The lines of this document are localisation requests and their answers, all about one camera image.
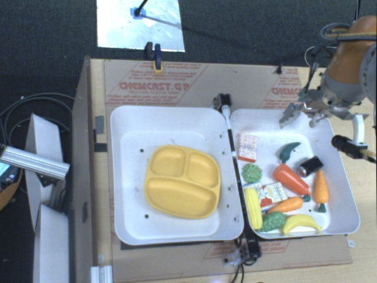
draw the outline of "toy vegetable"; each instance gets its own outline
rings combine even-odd
[[[269,209],[267,211],[267,214],[270,214],[273,212],[286,213],[286,212],[290,212],[291,210],[298,210],[302,207],[302,204],[303,204],[302,198],[298,196],[291,197],[291,198],[281,201],[276,206]]]
[[[285,163],[281,163],[272,176],[299,195],[311,195],[309,186]]]
[[[281,212],[273,212],[271,214],[268,214],[263,220],[263,225],[259,231],[268,232],[272,231],[273,229],[282,228],[285,224],[286,217],[287,215]]]
[[[329,191],[328,186],[326,184],[325,177],[321,170],[317,172],[317,179],[316,179],[316,186],[315,186],[315,199],[318,203],[320,203],[317,212],[325,213],[325,203],[329,200]]]
[[[249,222],[253,229],[260,229],[262,227],[263,219],[258,193],[252,187],[248,187],[244,190],[244,194]]]
[[[285,145],[285,147],[279,154],[279,158],[282,160],[282,163],[286,163],[286,161],[290,158],[290,153],[298,145],[300,145],[300,143],[297,143],[297,142]]]
[[[242,168],[242,176],[246,182],[258,182],[262,178],[262,170],[256,164],[248,163]]]
[[[318,231],[322,230],[322,228],[315,222],[315,220],[311,216],[298,214],[289,216],[287,218],[287,221],[283,226],[283,233],[289,233],[292,229],[296,228],[297,226],[308,226],[310,228],[315,228]]]

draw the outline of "toy carrot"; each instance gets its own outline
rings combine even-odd
[[[291,210],[298,210],[302,207],[302,204],[303,204],[302,198],[298,196],[291,197],[291,198],[281,201],[279,204],[269,209],[267,211],[267,214],[272,213],[272,212],[286,213],[286,212],[290,212]]]
[[[325,213],[325,203],[329,201],[329,191],[326,184],[326,179],[321,170],[318,170],[317,172],[315,199],[318,203],[320,203],[317,212]]]
[[[281,163],[272,176],[299,195],[310,195],[309,186],[285,163]]]

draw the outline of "yellow divided plate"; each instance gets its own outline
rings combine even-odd
[[[208,154],[187,147],[159,147],[148,163],[144,194],[155,209],[170,215],[202,219],[217,208],[220,169]]]

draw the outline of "small box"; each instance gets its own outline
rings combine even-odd
[[[262,186],[260,182],[257,182],[253,183],[250,187],[257,191],[261,208],[288,199],[284,187],[280,182],[266,186]]]
[[[257,137],[250,133],[241,133],[237,150],[239,160],[254,163],[257,160]]]

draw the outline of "dark floor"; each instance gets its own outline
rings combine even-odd
[[[360,15],[376,15],[376,2],[362,0]],[[321,27],[352,23],[356,0],[179,3],[186,52],[164,53],[165,60],[304,66],[303,54],[320,42]],[[96,30],[96,0],[0,0],[0,114],[22,96],[74,96],[85,55],[143,57],[141,51],[98,48]],[[64,110],[39,102],[17,109],[8,127],[32,111],[70,123]],[[14,146],[24,146],[26,130],[27,124],[15,130]],[[69,139],[63,144],[69,152]],[[33,242],[27,195],[19,190],[0,212],[1,282],[32,282]]]

